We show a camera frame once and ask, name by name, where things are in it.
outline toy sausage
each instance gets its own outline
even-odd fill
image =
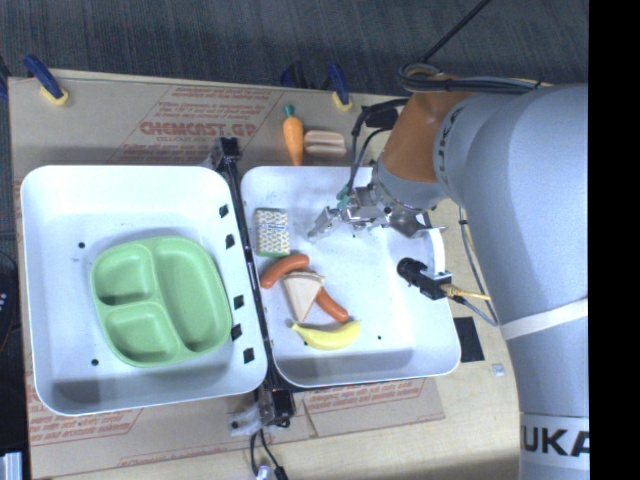
[[[349,319],[349,312],[333,300],[324,288],[320,288],[318,295],[316,295],[316,302],[325,313],[338,322],[346,322]]]
[[[271,288],[283,275],[309,266],[309,256],[306,254],[292,254],[274,263],[260,276],[260,286]]]

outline metal bracket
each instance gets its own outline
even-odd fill
[[[260,295],[260,285],[258,284],[258,273],[253,260],[249,228],[247,227],[244,204],[240,193],[240,181],[236,164],[241,158],[242,154],[238,146],[238,139],[234,137],[219,137],[216,139],[211,153],[212,166],[216,172],[225,177],[231,191],[231,200],[236,212],[238,231],[242,241],[247,272],[251,280],[251,288],[256,303],[258,322],[260,324],[268,366],[267,376],[256,391],[257,401],[255,406],[252,406],[242,413],[229,415],[229,426],[232,435],[246,433],[251,430],[253,430],[253,432],[250,433],[254,433],[264,425],[287,426],[289,418],[291,418],[296,411],[295,402],[288,383],[282,379],[278,373],[273,360],[273,351],[271,350],[271,341],[269,339],[267,321],[262,306],[262,297]]]
[[[427,209],[412,208],[394,199],[380,181],[377,165],[371,182],[365,187],[355,187],[344,207],[322,210],[315,226],[307,233],[310,241],[330,235],[342,222],[351,224],[354,231],[381,226],[390,227],[407,238],[417,238],[432,229]]]

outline green plate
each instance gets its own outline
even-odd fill
[[[104,251],[91,288],[113,352],[134,366],[186,361],[220,347],[231,309],[210,254],[181,236],[148,238]]]

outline yellow banana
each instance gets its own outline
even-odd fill
[[[352,320],[334,331],[322,331],[302,327],[294,323],[291,328],[312,348],[320,350],[338,350],[350,345],[360,334],[360,320]]]

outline toy carrot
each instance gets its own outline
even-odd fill
[[[302,165],[304,133],[302,121],[293,115],[294,111],[293,105],[284,107],[284,113],[287,117],[282,123],[282,132],[284,133],[284,141],[293,165]]]

